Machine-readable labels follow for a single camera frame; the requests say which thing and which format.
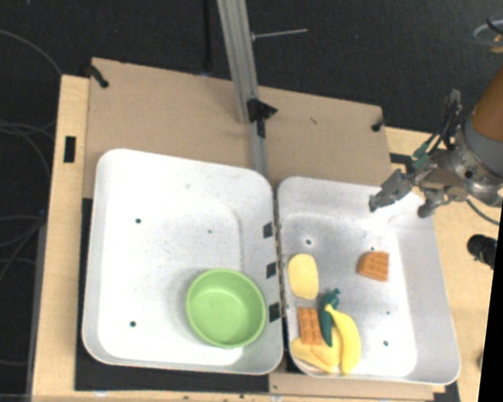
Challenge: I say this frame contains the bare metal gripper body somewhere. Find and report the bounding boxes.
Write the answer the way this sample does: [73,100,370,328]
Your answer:
[410,141,503,211]

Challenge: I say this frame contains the orange waffle wedge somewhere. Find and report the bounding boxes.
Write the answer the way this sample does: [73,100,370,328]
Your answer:
[354,247,394,284]

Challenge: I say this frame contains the pale yellow oval toy food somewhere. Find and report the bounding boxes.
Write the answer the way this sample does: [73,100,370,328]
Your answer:
[282,250,325,303]

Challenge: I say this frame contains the white plastic tray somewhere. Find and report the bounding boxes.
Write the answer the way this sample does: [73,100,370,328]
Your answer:
[252,171,484,397]
[69,144,309,388]

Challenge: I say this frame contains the dark green toy pepper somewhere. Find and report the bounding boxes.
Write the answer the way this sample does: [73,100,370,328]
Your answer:
[313,286,344,349]

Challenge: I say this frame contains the yellow banana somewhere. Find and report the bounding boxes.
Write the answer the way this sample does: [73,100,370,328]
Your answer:
[315,302,369,378]

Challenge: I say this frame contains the orange rectangular waffle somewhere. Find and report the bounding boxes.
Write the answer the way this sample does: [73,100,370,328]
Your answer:
[292,304,328,349]

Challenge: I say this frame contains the yellow toy food piece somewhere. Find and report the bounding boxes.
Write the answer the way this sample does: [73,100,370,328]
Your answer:
[286,335,345,376]

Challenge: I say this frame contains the green bowl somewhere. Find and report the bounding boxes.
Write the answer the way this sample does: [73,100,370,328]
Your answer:
[180,263,274,355]

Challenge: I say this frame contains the brown cardboard board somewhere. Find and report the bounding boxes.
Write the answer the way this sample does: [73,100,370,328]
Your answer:
[50,56,486,402]

